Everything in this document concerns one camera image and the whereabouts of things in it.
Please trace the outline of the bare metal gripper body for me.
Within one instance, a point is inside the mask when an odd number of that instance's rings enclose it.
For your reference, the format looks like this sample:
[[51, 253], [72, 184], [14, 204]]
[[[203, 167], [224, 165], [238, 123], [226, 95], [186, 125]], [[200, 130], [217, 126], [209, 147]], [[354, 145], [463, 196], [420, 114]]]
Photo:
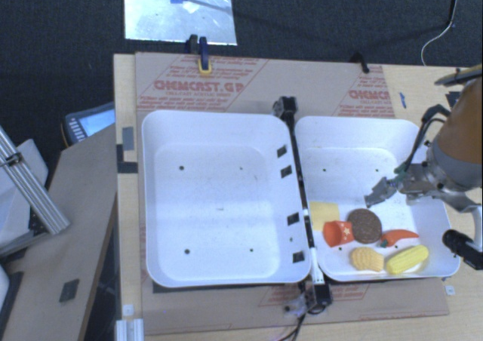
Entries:
[[402, 165], [396, 173], [397, 189], [408, 200], [437, 198], [460, 213], [476, 208], [476, 202], [466, 194], [476, 188], [476, 166], [473, 164], [410, 164], [406, 170]]

